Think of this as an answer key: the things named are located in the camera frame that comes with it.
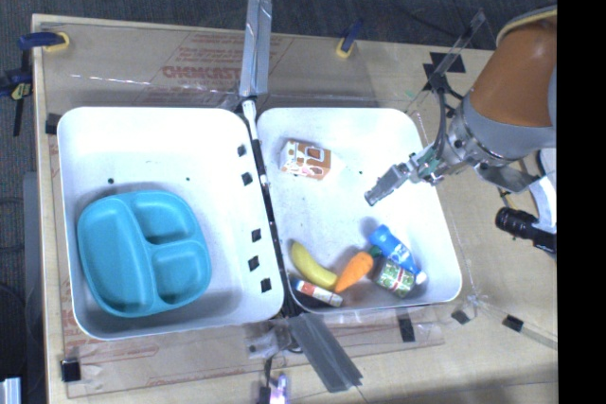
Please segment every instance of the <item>blue and yellow clamp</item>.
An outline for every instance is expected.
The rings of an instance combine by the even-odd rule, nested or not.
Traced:
[[[0,97],[10,97],[17,102],[13,136],[18,136],[21,132],[23,101],[33,91],[30,50],[34,47],[42,47],[47,52],[65,49],[69,46],[69,38],[64,32],[32,32],[21,36],[17,44],[22,51],[21,67],[5,71],[5,76],[0,77]]]
[[[358,19],[356,22],[351,24],[347,29],[343,31],[341,34],[341,40],[337,45],[337,56],[339,58],[346,59],[351,56],[351,52],[353,51],[354,41],[358,36],[358,32],[362,28],[362,19]]]

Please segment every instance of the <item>toy carrot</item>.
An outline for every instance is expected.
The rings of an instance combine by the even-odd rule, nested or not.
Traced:
[[[349,260],[345,269],[339,276],[339,279],[337,279],[333,291],[335,293],[340,293],[341,291],[346,290],[362,279],[365,274],[368,274],[372,269],[372,265],[372,256],[366,251],[361,251]]]

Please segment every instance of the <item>soda can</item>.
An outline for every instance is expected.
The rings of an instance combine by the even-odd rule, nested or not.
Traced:
[[[391,259],[384,258],[372,279],[377,285],[383,287],[400,298],[408,294],[415,286],[415,276],[396,264]]]

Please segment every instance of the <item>blue plate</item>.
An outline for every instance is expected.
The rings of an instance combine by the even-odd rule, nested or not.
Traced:
[[[129,192],[91,203],[78,220],[78,247],[95,300],[117,316],[182,307],[210,283],[200,225],[170,192]]]

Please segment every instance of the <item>toy banana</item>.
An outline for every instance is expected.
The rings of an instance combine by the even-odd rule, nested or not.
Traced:
[[[291,246],[291,260],[294,266],[310,283],[314,283],[325,290],[332,290],[337,282],[338,276],[317,263],[310,252],[300,242],[294,242]]]

